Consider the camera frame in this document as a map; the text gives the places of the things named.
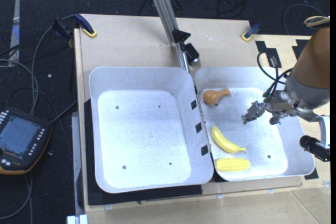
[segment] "white tray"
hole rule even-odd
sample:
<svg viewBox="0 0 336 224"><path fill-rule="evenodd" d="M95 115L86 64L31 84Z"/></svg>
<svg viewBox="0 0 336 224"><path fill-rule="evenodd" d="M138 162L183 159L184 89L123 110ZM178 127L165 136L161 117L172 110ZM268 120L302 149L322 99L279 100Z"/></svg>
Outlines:
<svg viewBox="0 0 336 224"><path fill-rule="evenodd" d="M100 67L89 78L96 181L108 193L213 176L192 77L181 68Z"/></svg>
<svg viewBox="0 0 336 224"><path fill-rule="evenodd" d="M265 68L270 74L273 68ZM299 145L304 136L298 117L287 117L281 124L270 125L271 114L265 112L258 119L242 122L251 103L263 101L263 92L271 85L258 67L215 67L202 68L195 73L195 84L199 92L206 129L214 160L219 158L245 158L251 167L241 172L220 172L227 181L308 175L314 170L312 154ZM229 88L231 96L224 96L218 106L207 105L203 93L208 89ZM235 144L246 147L245 152L226 153L212 139L211 130L217 126L223 135Z"/></svg>

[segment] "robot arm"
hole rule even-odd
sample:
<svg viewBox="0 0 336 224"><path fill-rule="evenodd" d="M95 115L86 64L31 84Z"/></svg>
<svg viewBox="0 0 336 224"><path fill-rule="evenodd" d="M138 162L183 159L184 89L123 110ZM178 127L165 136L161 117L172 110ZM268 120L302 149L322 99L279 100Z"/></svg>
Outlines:
<svg viewBox="0 0 336 224"><path fill-rule="evenodd" d="M298 116L308 122L318 122L321 140L303 136L300 145L322 161L330 161L330 117L316 115L313 110L330 100L330 27L320 28L310 38L296 65L285 71L283 90L276 90L276 84L264 93L264 102L254 102L243 123L255 120L265 111L272 113L270 124L277 124L287 116Z"/></svg>

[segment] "metal bracket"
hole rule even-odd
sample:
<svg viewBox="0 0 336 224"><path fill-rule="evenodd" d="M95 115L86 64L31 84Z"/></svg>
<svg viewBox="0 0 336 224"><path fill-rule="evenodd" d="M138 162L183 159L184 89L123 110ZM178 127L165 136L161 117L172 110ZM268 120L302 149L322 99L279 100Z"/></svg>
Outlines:
<svg viewBox="0 0 336 224"><path fill-rule="evenodd" d="M187 33L181 30L173 30L173 37L174 37L175 43L186 41L190 35L191 35L190 33Z"/></svg>
<svg viewBox="0 0 336 224"><path fill-rule="evenodd" d="M317 121L321 130L321 141L317 144L323 148L330 148L330 117L319 116L314 121Z"/></svg>

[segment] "handheld controller screen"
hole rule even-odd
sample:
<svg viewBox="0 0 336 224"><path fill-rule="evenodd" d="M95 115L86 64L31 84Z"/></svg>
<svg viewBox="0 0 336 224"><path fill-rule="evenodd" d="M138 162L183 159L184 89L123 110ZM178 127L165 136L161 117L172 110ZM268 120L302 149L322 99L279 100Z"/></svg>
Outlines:
<svg viewBox="0 0 336 224"><path fill-rule="evenodd" d="M39 160L51 125L19 110L0 109L0 174L24 174Z"/></svg>
<svg viewBox="0 0 336 224"><path fill-rule="evenodd" d="M0 133L0 146L7 148L22 158L30 144L32 138L36 134L41 125L28 120L24 120L18 116L10 116L9 120Z"/></svg>

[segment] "wooden board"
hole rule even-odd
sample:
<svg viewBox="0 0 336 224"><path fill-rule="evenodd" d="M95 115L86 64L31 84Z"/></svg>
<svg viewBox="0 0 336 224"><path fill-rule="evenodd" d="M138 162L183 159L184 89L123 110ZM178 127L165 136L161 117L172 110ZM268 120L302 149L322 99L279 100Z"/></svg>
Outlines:
<svg viewBox="0 0 336 224"><path fill-rule="evenodd" d="M291 193L319 224L331 223L331 188L300 189Z"/></svg>
<svg viewBox="0 0 336 224"><path fill-rule="evenodd" d="M98 66L129 66L129 67L169 67L176 66L177 58L175 49L168 44L161 21L156 17L135 17L135 16L107 16L107 15L84 15L94 29L97 30L96 38L91 39L81 30L75 30L75 51L77 68L77 90L79 101L79 119L81 135L81 156L83 169L83 187L85 199L85 212L89 215L90 223L171 223L172 215L178 219L185 220L184 223L193 222L190 217L190 208L196 208L197 216L209 216L208 212L214 210L225 212L228 210L232 215L232 222L240 221L239 213L245 211L248 201L250 210L258 210L259 206L265 207L266 218L259 223L277 223L270 221L271 217L278 216L272 202L263 205L251 202L251 199L267 201L270 194L279 194L275 203L282 206L284 218L279 218L281 223L316 223L313 216L306 210L301 216L299 213L292 214L292 208L303 208L300 201L290 193L291 190L324 187L323 180L330 180L330 163L317 161L317 170L320 175L318 179L305 180L304 177L272 178L252 180L249 182L215 183L209 182L202 186L203 195L199 197L186 197L166 200L144 201L141 205L137 202L113 205L113 210L105 210L104 206L89 206L87 200L86 180L86 155L85 155L85 128L83 119L83 103L89 99L88 76ZM258 54L255 40L262 40L268 48L276 48L281 59L283 68L292 67L296 58L292 47L296 46L296 39L309 39L306 36L261 36L255 35L249 42L241 40L240 36L248 30L248 21L237 20L212 20L212 19L188 19L178 18L177 22L183 31L189 31L192 35L190 41L201 55L201 66L257 66L256 56ZM266 57L262 57L262 65L268 66ZM320 109L328 114L329 106ZM302 122L304 132L308 135L319 135L318 126ZM226 198L232 198L232 204L223 203L217 200L216 195L224 194ZM212 214L207 221L223 220L222 214Z"/></svg>

